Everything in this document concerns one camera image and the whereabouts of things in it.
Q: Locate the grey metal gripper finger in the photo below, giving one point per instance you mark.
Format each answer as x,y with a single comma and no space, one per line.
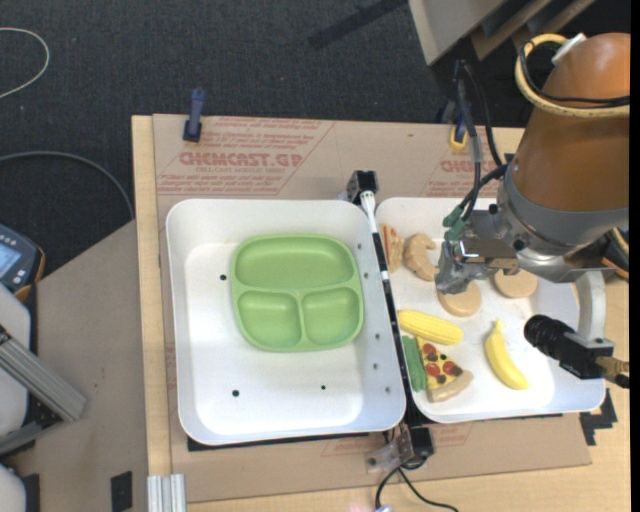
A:
449,277
476,276

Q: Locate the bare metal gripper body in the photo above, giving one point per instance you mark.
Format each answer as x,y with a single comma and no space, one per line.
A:
487,247

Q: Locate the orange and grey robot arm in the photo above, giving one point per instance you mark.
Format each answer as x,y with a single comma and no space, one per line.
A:
575,150

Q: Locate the tan round biscuit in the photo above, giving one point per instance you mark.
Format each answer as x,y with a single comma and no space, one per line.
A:
462,304
517,286

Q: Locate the tan croissant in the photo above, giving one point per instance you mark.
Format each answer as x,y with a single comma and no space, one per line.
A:
419,252

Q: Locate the yellow corn cob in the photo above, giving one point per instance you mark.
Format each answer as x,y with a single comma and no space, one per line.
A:
430,327

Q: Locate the thin black and white rod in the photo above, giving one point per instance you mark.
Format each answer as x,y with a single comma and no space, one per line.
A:
381,255

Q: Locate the yellow banana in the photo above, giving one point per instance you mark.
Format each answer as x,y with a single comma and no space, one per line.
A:
502,357

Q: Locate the green bean pods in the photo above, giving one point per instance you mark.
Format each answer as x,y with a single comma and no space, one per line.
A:
414,362

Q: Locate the pepperoni pizza slice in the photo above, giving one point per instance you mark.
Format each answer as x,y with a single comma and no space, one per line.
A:
440,372

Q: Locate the white plastic tray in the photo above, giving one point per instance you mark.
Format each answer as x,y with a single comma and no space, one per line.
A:
500,400
280,395

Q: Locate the green divided plate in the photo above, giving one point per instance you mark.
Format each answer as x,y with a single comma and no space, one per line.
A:
295,290

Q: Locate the brown cardboard board, red print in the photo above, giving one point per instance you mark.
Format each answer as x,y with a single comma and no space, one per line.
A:
300,150

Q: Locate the black cylinder on white bracket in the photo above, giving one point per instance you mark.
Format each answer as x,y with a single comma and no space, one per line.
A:
575,350

